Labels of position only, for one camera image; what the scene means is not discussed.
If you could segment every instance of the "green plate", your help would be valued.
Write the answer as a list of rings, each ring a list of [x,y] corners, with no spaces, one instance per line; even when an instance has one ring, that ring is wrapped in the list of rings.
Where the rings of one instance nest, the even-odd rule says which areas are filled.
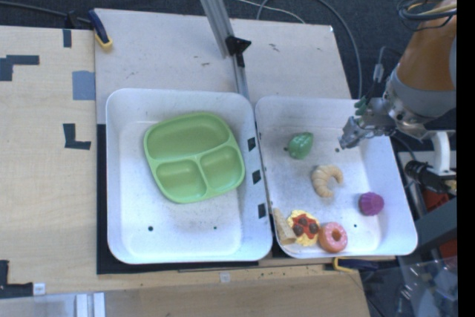
[[[238,143],[217,115],[196,112],[159,122],[147,130],[143,144],[157,185],[174,202],[206,200],[244,179]]]

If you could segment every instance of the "pink donut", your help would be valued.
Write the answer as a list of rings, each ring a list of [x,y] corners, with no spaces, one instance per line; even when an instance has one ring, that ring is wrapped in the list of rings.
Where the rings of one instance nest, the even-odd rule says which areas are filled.
[[[330,222],[322,227],[318,241],[325,251],[340,252],[348,244],[348,235],[341,224]]]

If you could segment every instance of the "shrimp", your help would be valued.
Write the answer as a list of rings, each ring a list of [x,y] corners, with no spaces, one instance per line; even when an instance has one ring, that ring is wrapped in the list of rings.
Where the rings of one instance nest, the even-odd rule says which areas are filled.
[[[334,177],[337,183],[343,182],[343,173],[337,166],[317,166],[312,172],[312,185],[319,196],[333,196],[333,191],[328,187],[328,181],[331,177]]]

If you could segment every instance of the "donut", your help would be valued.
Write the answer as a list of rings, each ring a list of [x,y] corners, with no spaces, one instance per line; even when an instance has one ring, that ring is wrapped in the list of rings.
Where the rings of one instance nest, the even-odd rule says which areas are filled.
[[[287,223],[297,237],[296,243],[302,246],[312,246],[317,243],[320,223],[309,212],[292,210],[292,213],[287,218]]]
[[[340,252],[348,244],[348,235],[343,226],[337,222],[329,222],[320,229],[318,242],[325,251]]]

